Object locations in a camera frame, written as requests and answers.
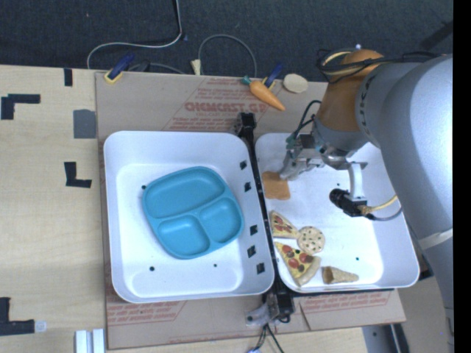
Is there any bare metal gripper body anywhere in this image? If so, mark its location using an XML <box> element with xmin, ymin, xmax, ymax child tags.
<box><xmin>283</xmin><ymin>133</ymin><xmax>355</xmax><ymax>171</ymax></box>

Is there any tan bread slice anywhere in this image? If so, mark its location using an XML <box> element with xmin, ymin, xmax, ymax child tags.
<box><xmin>261</xmin><ymin>171</ymin><xmax>292</xmax><ymax>202</ymax></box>

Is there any small pizza slice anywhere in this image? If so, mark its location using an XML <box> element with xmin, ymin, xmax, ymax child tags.
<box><xmin>269</xmin><ymin>210</ymin><xmax>300</xmax><ymax>240</ymax></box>

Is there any beige round biscuit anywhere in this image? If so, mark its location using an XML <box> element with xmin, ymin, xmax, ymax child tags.
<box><xmin>282</xmin><ymin>72</ymin><xmax>309</xmax><ymax>94</ymax></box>

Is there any orange carrot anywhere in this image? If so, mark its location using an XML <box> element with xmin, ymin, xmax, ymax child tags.
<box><xmin>241</xmin><ymin>75</ymin><xmax>287</xmax><ymax>113</ymax></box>

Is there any round chocolate chip cookie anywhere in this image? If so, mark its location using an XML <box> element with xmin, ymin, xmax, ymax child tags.
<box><xmin>297</xmin><ymin>225</ymin><xmax>327</xmax><ymax>256</ymax></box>

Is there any white plastic tray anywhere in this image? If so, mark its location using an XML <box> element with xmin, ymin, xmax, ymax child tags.
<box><xmin>254</xmin><ymin>132</ymin><xmax>421</xmax><ymax>294</ymax></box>
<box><xmin>102</xmin><ymin>129</ymin><xmax>275</xmax><ymax>304</ymax></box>

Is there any large pizza slice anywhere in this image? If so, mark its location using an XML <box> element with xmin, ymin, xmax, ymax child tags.
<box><xmin>273</xmin><ymin>240</ymin><xmax>322</xmax><ymax>288</ymax></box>

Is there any blue divided plate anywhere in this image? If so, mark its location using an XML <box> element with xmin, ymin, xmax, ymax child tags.
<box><xmin>141</xmin><ymin>165</ymin><xmax>245</xmax><ymax>260</ymax></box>

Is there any tan waffle cone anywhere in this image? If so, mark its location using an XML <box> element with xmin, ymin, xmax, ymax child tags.
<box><xmin>321</xmin><ymin>265</ymin><xmax>360</xmax><ymax>285</ymax></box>

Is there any brown cardboard board red print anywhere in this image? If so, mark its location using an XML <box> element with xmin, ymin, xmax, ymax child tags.
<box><xmin>94</xmin><ymin>71</ymin><xmax>408</xmax><ymax>351</ymax></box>

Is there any black cylinder on white bracket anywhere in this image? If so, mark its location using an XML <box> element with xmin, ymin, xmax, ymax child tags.
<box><xmin>328</xmin><ymin>161</ymin><xmax>369</xmax><ymax>218</ymax></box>

